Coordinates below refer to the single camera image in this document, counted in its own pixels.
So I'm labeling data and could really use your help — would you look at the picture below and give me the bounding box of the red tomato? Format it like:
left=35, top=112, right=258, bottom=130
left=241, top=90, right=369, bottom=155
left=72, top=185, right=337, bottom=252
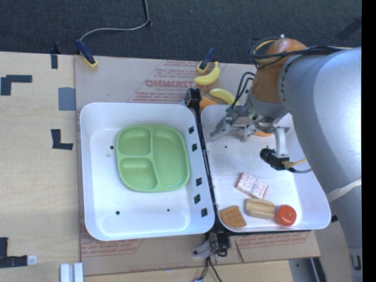
left=275, top=204, right=298, bottom=227

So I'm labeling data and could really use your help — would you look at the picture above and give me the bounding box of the yellow banana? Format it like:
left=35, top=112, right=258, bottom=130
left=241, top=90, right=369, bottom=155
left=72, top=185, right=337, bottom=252
left=193, top=61, right=221, bottom=86
left=209, top=88, right=240, bottom=106

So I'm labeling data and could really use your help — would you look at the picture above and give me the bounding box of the green divided plate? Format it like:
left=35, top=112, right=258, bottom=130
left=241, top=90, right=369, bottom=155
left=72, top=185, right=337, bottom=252
left=115, top=125, right=191, bottom=193

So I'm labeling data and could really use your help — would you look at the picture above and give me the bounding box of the brown waffle biscuit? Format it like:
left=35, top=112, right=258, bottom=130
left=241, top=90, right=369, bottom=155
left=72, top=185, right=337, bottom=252
left=218, top=204, right=248, bottom=229

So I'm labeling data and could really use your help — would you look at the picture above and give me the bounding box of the brown cardboard board red print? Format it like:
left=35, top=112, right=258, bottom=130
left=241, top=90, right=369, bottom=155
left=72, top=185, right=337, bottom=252
left=73, top=54, right=321, bottom=276

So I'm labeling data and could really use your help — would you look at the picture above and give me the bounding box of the black block with thin wires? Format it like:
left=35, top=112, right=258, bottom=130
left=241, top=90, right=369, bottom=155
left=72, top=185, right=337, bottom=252
left=192, top=231, right=231, bottom=260
left=184, top=88, right=203, bottom=109

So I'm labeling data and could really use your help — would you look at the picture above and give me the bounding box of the pink and white packet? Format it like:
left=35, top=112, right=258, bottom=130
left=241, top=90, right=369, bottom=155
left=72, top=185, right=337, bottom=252
left=234, top=171, right=269, bottom=200

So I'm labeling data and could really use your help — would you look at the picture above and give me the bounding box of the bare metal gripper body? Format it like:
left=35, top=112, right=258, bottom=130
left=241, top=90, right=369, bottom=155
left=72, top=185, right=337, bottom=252
left=225, top=105, right=279, bottom=133

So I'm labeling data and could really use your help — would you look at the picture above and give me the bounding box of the thin black rod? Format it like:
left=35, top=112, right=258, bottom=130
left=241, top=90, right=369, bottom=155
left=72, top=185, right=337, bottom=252
left=192, top=98, right=224, bottom=235

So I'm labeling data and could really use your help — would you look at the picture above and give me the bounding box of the white plastic tray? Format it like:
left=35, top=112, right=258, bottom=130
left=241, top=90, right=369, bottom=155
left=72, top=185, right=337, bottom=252
left=79, top=102, right=216, bottom=242
left=200, top=104, right=333, bottom=233

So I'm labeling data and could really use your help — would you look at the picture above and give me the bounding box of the orange carrot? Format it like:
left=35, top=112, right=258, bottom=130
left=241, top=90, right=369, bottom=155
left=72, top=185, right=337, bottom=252
left=199, top=96, right=219, bottom=110

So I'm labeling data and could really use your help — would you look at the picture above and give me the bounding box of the black cylinder on white bracket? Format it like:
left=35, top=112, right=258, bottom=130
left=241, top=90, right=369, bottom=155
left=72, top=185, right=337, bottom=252
left=259, top=127, right=291, bottom=171

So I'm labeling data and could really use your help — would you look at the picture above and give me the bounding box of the tan hot dog bun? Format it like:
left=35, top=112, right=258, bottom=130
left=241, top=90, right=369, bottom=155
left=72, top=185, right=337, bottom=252
left=245, top=198, right=276, bottom=220

